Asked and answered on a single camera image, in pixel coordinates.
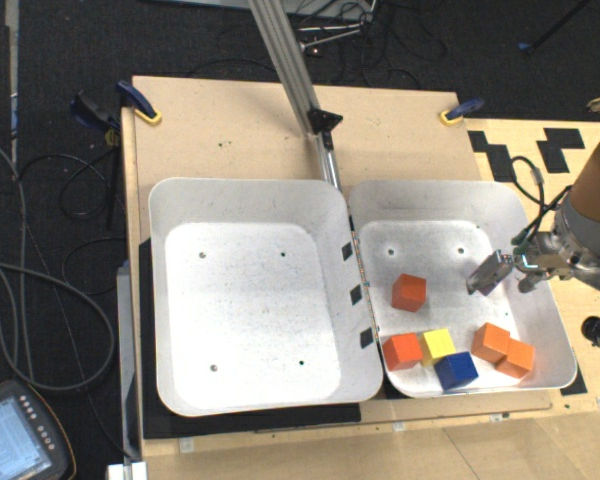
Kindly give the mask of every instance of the black floor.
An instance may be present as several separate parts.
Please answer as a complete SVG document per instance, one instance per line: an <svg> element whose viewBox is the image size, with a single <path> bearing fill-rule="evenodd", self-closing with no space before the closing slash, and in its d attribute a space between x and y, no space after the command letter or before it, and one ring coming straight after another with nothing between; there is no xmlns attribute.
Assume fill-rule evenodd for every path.
<svg viewBox="0 0 600 480"><path fill-rule="evenodd" d="M473 117L600 121L586 104L600 97L600 0L592 0L533 55L519 42L540 38L581 0L386 0L365 36L330 43L308 58L315 83L453 91L460 101L480 97ZM8 30L0 0L0 147L11 156ZM292 17L295 25L301 19ZM315 20L312 23L324 23ZM116 294L108 290L125 258L124 213L116 205L111 229L94 212L105 187L82 164L107 152L101 135L76 123L72 97L84 89L115 109L114 85L134 74L274 81L275 72L247 11L135 0L20 0L18 165L27 169L27 265L64 274L94 295L115 326ZM51 158L41 159L46 155ZM110 160L96 164L108 173ZM16 263L18 199L0 160L0 261ZM17 286L17 279L11 277ZM27 308L36 379L80 380L66 320L88 376L107 346L104 326L75 299L27 281ZM9 328L10 313L3 320ZM0 381L12 376L0 352ZM105 427L120 437L118 375L113 368L92 391ZM122 455L105 437L84 394L49 396L75 447L78 478L103 478Z"/></svg>

